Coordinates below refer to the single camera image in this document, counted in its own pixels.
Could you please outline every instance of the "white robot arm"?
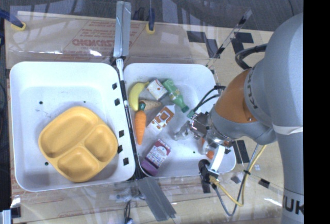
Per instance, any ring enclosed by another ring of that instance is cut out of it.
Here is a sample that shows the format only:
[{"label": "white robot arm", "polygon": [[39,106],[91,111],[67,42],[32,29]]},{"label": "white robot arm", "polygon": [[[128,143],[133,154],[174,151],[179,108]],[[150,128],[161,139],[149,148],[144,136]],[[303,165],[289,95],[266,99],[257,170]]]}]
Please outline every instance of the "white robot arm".
[{"label": "white robot arm", "polygon": [[213,146],[242,136],[260,145],[277,140],[284,171],[282,224],[304,223],[302,13],[274,32],[264,59],[235,77],[210,113],[193,117],[191,131]]}]

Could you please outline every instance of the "purple package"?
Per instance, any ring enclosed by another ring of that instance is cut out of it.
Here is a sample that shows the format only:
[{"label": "purple package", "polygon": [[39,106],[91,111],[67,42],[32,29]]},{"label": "purple package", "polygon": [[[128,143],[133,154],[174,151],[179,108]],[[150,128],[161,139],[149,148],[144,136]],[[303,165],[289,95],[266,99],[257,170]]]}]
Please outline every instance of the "purple package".
[{"label": "purple package", "polygon": [[150,152],[142,161],[142,168],[146,170],[149,174],[155,176],[158,173],[159,167],[165,161],[170,151],[170,146],[168,146],[161,139],[157,140],[151,148]]}]

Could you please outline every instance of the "green bottle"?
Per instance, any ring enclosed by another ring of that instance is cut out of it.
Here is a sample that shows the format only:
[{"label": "green bottle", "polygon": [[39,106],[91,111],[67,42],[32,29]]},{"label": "green bottle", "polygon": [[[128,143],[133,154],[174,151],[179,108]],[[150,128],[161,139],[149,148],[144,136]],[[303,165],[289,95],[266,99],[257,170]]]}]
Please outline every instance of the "green bottle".
[{"label": "green bottle", "polygon": [[187,112],[189,107],[184,103],[184,97],[180,93],[180,90],[174,85],[172,79],[167,79],[162,83],[166,90],[169,92],[170,99],[174,104],[178,105],[181,108],[181,111]]}]

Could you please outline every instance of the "yellow divided plate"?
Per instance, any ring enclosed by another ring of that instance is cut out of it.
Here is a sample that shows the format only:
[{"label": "yellow divided plate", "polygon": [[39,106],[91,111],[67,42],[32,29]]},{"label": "yellow divided plate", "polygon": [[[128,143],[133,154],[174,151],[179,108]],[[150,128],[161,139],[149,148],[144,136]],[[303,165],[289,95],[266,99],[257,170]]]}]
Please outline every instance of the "yellow divided plate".
[{"label": "yellow divided plate", "polygon": [[42,130],[39,148],[64,177],[80,183],[97,175],[111,162],[117,153],[118,141],[97,114],[76,106]]}]

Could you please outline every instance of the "white tray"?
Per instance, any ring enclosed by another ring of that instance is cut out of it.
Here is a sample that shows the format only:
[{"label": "white tray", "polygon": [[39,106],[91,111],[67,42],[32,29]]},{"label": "white tray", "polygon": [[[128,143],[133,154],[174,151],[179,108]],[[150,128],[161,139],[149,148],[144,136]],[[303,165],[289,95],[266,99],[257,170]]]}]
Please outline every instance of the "white tray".
[{"label": "white tray", "polygon": [[[106,184],[126,181],[134,174],[125,109],[113,67],[90,62],[20,62],[10,71],[10,91],[15,177],[23,189],[45,191]],[[42,129],[73,106],[85,106],[99,115],[123,149],[99,174],[84,183],[73,183],[50,163],[46,165],[38,146]]]},{"label": "white tray", "polygon": [[[196,107],[202,97],[216,85],[213,74],[203,65],[132,63],[124,69],[127,94],[136,82],[152,81],[155,78],[159,79],[161,82],[165,81],[167,78],[171,78],[184,96],[184,101],[186,105],[190,107],[190,110]],[[146,89],[140,94],[140,98],[154,100],[153,96]],[[197,110],[197,113],[210,111],[216,101],[217,98],[208,101]],[[187,118],[189,111],[182,113],[180,108],[175,106],[175,115],[161,134],[156,137],[144,135],[142,145],[137,145],[140,162],[144,159],[158,138],[162,139],[171,147],[171,152],[159,168],[156,177],[198,175],[198,162],[201,159],[207,159],[206,155],[201,153],[201,140],[194,139],[192,135],[186,139],[173,139],[174,133],[179,131],[181,126],[189,120]],[[131,110],[132,120],[134,120],[134,116],[135,113]],[[224,155],[218,171],[220,173],[229,172],[234,168],[235,164],[236,157],[232,148],[231,152]]]}]

